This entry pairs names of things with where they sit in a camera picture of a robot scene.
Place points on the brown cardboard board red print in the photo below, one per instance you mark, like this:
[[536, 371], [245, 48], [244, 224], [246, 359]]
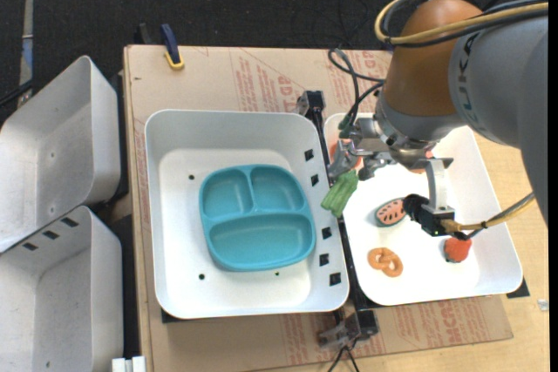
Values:
[[218, 74]]

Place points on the thin black rod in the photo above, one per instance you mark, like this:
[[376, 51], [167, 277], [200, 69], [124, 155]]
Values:
[[351, 261]]

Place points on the blue divided plate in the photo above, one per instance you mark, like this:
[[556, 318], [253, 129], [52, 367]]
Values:
[[257, 231]]

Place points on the green asparagus bunch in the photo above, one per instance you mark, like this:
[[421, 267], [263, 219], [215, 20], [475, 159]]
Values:
[[340, 196]]

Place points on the red strawberry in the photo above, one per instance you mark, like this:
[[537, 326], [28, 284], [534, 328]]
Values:
[[457, 250]]

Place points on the orange round toy food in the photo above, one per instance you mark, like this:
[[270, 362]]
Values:
[[335, 151]]

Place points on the red watermelon slice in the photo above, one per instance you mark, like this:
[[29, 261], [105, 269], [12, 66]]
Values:
[[389, 213]]

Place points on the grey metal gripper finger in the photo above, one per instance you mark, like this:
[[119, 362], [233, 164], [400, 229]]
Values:
[[374, 166], [345, 163]]

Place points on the orange pretzel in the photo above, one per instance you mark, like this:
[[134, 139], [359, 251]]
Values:
[[383, 261]]

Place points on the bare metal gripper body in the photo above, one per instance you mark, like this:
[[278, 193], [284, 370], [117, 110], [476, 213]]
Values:
[[370, 137]]

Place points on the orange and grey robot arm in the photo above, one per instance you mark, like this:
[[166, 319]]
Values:
[[492, 69]]

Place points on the white plastic tray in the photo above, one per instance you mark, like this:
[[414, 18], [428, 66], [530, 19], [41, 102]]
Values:
[[183, 209], [52, 144], [436, 279], [56, 296]]

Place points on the black cylinder on white bracket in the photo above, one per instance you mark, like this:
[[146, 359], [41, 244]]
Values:
[[437, 191]]

